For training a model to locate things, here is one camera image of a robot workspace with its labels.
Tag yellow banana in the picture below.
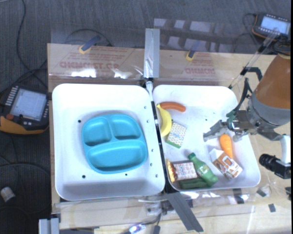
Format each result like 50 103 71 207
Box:
156 103 173 138

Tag blue divided plate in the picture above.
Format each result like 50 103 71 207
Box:
81 113 148 175

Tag brown cardboard board red print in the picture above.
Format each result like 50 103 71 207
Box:
46 42 235 206

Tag white orange green packet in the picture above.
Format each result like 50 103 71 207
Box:
165 121 188 149

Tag black cylinder on white bracket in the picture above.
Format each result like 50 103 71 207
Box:
258 134 292 180

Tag orange and white biscuit packet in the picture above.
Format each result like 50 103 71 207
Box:
166 159 199 183

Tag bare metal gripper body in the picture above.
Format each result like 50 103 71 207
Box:
228 111 259 136

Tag small grey can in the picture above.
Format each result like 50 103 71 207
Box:
0 186 16 203

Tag orange sausage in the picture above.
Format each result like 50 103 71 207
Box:
159 101 187 114

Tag green bottle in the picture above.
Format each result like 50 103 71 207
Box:
187 152 219 188

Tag white plastic tray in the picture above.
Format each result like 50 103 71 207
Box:
151 84 262 193
51 82 166 202

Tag dark green beans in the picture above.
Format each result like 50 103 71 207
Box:
178 177 209 190

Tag orange carrot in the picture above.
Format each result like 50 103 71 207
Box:
219 133 234 159

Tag white and orange carton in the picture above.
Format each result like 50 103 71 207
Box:
208 148 243 180

